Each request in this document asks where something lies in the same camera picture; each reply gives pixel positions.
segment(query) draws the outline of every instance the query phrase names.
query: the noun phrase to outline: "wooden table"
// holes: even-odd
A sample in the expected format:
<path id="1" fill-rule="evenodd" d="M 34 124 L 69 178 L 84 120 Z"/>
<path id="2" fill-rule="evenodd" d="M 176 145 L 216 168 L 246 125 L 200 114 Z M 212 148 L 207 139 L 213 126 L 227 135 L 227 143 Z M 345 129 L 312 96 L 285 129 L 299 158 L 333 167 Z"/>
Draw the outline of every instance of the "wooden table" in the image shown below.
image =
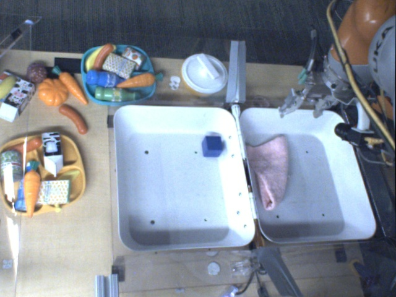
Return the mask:
<path id="1" fill-rule="evenodd" d="M 55 57 L 79 59 L 82 54 L 12 50 L 0 60 L 0 70 L 23 77 L 31 62 L 53 66 Z M 165 77 L 145 104 L 222 105 L 225 92 L 205 101 L 193 97 L 183 86 L 178 90 L 169 88 L 170 77 L 180 75 L 183 60 L 152 58 L 152 62 Z M 280 104 L 291 87 L 298 87 L 296 76 L 300 69 L 248 64 L 247 101 Z M 57 108 L 45 106 L 37 95 L 13 123 L 0 119 L 0 145 L 26 134 L 60 131 L 68 135 L 79 147 L 87 176 L 81 200 L 61 213 L 26 218 L 14 216 L 0 206 L 0 295 L 93 296 L 95 276 L 109 275 L 114 264 L 125 266 L 128 281 L 120 283 L 120 295 L 124 297 L 174 296 L 187 287 L 191 288 L 189 296 L 218 296 L 230 283 L 246 282 L 246 277 L 232 277 L 230 269 L 230 263 L 248 256 L 246 251 L 157 253 L 126 249 L 117 232 L 114 142 L 107 124 L 114 109 L 92 102 L 84 106 L 73 96 L 67 103 L 84 116 L 89 128 L 86 135 L 80 135 L 69 119 Z M 9 260 L 10 268 L 4 264 Z M 222 267 L 219 276 L 207 272 L 213 260 Z M 254 288 L 249 291 L 256 296 Z"/>

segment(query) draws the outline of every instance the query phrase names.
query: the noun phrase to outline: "yellow hose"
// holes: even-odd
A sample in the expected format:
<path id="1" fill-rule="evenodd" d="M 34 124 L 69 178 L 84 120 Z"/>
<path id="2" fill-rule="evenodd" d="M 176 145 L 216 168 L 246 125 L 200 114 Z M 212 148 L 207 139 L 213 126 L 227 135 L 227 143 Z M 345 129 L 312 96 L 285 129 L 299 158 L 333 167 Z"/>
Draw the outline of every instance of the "yellow hose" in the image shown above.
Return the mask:
<path id="1" fill-rule="evenodd" d="M 385 125 L 382 123 L 382 121 L 379 119 L 378 115 L 375 113 L 374 109 L 370 106 L 369 102 L 367 101 L 366 97 L 362 94 L 360 91 L 358 84 L 356 83 L 355 77 L 353 76 L 352 68 L 350 63 L 347 60 L 346 54 L 341 46 L 340 39 L 338 38 L 337 35 L 337 30 L 335 28 L 333 18 L 331 15 L 331 8 L 336 0 L 333 0 L 330 2 L 329 6 L 327 7 L 327 21 L 329 22 L 330 29 L 332 31 L 332 35 L 334 37 L 334 43 L 335 47 L 339 53 L 341 63 L 343 64 L 345 68 L 346 75 L 348 77 L 349 83 L 351 84 L 352 90 L 354 91 L 357 99 L 360 101 L 361 105 L 363 106 L 364 110 L 367 112 L 367 114 L 371 117 L 371 119 L 376 123 L 384 137 L 387 139 L 389 142 L 390 146 L 392 147 L 393 151 L 395 150 L 395 141 L 392 137 L 392 135 L 389 133 Z"/>

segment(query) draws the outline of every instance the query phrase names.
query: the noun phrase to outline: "dark floor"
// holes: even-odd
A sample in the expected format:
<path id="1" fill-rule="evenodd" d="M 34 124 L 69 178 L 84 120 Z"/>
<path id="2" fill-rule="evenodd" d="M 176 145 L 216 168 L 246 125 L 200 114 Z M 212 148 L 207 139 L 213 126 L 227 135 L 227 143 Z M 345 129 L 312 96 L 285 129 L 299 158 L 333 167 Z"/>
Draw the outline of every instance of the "dark floor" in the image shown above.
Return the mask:
<path id="1" fill-rule="evenodd" d="M 249 62 L 302 64 L 309 32 L 319 49 L 332 42 L 331 0 L 0 0 L 0 14 L 40 15 L 35 50 L 83 53 L 107 42 L 136 45 L 150 56 L 197 52 L 228 59 L 230 40 L 245 40 Z"/>

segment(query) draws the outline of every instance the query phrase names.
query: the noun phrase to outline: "lid handle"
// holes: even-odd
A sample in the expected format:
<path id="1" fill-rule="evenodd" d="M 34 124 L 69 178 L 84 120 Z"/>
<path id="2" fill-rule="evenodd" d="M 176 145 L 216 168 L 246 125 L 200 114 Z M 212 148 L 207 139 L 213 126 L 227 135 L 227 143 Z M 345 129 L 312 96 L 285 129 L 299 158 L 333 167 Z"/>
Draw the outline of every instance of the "lid handle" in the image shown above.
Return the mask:
<path id="1" fill-rule="evenodd" d="M 199 63 L 201 64 L 202 68 L 210 76 L 211 79 L 216 79 L 217 77 L 220 76 L 220 74 L 217 72 L 215 66 L 212 65 L 209 58 L 205 54 L 198 55 L 197 59 L 198 59 Z"/>

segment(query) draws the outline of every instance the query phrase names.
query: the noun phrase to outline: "white container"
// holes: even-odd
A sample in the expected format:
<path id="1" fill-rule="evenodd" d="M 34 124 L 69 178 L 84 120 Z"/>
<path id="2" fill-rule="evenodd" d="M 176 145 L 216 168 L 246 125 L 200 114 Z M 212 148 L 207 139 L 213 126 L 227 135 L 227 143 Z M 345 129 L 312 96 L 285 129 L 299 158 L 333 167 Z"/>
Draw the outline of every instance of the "white container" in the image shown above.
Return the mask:
<path id="1" fill-rule="evenodd" d="M 223 63 L 206 54 L 188 57 L 181 67 L 181 75 L 187 89 L 200 97 L 221 91 L 228 80 L 227 69 Z"/>
<path id="2" fill-rule="evenodd" d="M 258 216 L 276 243 L 370 238 L 376 222 L 353 148 L 334 134 L 342 119 L 298 110 L 241 115 L 246 143 L 283 134 L 289 175 L 284 200 L 273 211 L 260 205 L 251 176 L 251 202 L 233 116 L 221 108 L 124 106 L 114 116 L 119 235 L 140 251 L 232 248 L 249 244 Z M 202 155 L 207 135 L 222 138 L 218 158 Z"/>

